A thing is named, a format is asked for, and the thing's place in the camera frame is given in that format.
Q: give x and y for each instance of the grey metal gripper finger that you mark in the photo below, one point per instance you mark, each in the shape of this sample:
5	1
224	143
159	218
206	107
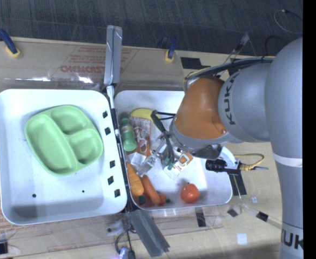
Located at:
148	166
166	162

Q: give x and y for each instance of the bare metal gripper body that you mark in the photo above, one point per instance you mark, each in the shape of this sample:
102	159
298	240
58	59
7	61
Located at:
161	148

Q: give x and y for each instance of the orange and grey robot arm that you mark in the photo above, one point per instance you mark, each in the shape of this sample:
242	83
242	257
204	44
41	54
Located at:
249	98

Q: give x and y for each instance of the white and orange packet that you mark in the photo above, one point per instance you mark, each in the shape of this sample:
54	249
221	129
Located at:
183	162

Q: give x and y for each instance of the yellow-orange carrot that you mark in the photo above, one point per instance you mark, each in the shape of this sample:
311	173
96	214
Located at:
134	181

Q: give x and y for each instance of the white packet with red print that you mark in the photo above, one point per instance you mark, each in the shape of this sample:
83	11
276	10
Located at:
141	133

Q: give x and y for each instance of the small orange carrot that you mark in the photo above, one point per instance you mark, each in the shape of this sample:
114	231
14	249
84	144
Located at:
163	198

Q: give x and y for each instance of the green plastic bottle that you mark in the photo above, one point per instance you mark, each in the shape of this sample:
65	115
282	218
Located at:
128	136

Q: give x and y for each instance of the orange toy tomato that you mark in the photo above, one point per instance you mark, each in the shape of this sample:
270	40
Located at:
190	193

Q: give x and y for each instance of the yellow banana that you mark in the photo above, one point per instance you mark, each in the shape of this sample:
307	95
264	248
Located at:
142	114

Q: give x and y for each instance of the white plastic tray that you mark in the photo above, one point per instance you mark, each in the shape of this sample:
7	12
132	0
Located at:
66	198
217	187

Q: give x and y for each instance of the green divided plate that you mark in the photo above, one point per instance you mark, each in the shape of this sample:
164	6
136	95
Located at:
55	142

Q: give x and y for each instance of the brown cardboard board red print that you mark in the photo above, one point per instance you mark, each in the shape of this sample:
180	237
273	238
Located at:
66	63

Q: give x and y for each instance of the black cylinder on white bracket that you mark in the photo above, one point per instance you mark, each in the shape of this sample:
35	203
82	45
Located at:
229	166

